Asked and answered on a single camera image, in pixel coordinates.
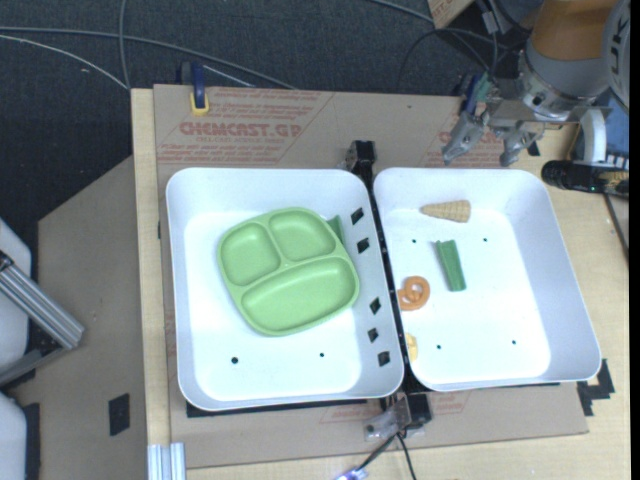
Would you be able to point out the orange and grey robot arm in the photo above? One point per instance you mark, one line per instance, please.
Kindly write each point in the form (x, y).
(570, 23)

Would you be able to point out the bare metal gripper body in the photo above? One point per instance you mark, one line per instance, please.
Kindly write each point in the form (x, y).
(520, 110)

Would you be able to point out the tan ice cream cone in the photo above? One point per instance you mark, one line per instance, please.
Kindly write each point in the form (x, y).
(447, 211)

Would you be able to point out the white plastic tray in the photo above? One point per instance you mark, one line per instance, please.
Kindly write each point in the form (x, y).
(490, 328)
(280, 368)

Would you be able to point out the orange pretzel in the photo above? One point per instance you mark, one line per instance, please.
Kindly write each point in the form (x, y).
(414, 294)

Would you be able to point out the brown cardboard board red print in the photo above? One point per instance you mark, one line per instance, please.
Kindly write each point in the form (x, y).
(310, 118)

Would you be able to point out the yellow toy food piece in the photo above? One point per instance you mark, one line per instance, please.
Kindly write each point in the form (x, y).
(412, 347)

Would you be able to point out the black cylinder on white bracket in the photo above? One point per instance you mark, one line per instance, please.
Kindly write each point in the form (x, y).
(570, 175)

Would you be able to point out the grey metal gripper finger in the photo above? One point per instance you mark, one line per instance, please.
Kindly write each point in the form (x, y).
(464, 138)
(515, 149)

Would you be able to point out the green divided plate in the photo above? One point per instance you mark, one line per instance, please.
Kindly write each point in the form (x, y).
(290, 273)

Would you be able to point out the green celery stick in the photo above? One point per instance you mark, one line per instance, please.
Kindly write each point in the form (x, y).
(451, 265)

